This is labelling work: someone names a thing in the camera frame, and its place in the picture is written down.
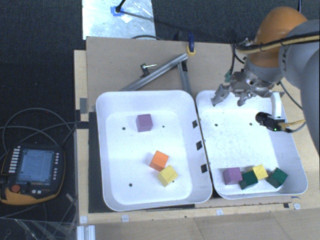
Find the display screen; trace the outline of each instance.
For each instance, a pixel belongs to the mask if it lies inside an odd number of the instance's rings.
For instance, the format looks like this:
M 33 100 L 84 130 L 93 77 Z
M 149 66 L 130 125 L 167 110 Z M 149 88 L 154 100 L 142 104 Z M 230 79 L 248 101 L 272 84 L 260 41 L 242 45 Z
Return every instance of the display screen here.
M 17 183 L 50 185 L 54 151 L 24 149 L 17 175 Z

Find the black floor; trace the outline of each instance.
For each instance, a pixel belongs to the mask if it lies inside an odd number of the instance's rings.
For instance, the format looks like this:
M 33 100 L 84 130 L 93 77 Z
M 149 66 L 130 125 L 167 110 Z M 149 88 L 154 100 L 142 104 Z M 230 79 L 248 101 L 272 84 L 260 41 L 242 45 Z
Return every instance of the black floor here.
M 157 36 L 172 40 L 177 31 L 193 31 L 198 42 L 229 43 L 253 38 L 266 14 L 277 6 L 297 8 L 298 0 L 152 0 Z M 320 0 L 302 0 L 302 13 L 318 19 Z M 0 0 L 0 126 L 14 113 L 33 107 L 53 110 L 67 122 L 75 121 L 73 51 L 85 48 L 82 40 L 82 0 Z M 26 112 L 12 124 L 37 128 L 60 123 L 43 112 Z M 7 131 L 8 146 L 29 131 Z M 66 128 L 50 134 L 62 142 Z M 32 142 L 46 142 L 45 138 Z M 64 146 L 67 172 L 61 193 L 13 218 L 70 222 L 76 199 L 74 143 Z M 0 145 L 0 156 L 4 149 Z M 0 217 L 27 207 L 0 204 Z

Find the orange cube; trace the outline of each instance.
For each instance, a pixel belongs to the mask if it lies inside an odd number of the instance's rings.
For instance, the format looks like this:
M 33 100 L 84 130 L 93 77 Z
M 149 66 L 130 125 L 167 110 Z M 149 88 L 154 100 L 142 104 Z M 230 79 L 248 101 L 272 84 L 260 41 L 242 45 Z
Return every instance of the orange cube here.
M 149 164 L 149 166 L 153 169 L 156 169 L 157 171 L 162 171 L 165 167 L 166 167 L 166 163 L 168 161 L 169 156 L 160 152 L 160 151 L 156 151 L 151 163 Z

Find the dark green block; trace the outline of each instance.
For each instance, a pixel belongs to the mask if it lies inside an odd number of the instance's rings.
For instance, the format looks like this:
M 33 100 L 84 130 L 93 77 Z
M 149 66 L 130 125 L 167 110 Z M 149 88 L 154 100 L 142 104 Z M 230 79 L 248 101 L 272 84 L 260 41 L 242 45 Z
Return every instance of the dark green block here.
M 288 175 L 284 171 L 279 168 L 275 168 L 266 181 L 277 189 L 285 182 L 287 177 Z
M 243 180 L 240 181 L 240 183 L 239 183 L 242 190 L 258 183 L 258 179 L 257 179 L 256 174 L 253 170 L 242 173 L 242 178 L 243 178 Z

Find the emergency stop button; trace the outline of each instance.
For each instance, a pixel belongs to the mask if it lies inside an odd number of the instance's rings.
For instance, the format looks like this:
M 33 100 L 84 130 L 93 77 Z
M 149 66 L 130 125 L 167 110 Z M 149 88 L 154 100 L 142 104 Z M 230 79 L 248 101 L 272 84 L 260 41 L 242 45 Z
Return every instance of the emergency stop button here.
M 21 189 L 20 185 L 15 184 L 15 185 L 13 185 L 13 186 L 11 187 L 11 192 L 13 192 L 13 193 L 19 193 L 19 192 L 20 192 L 20 189 Z

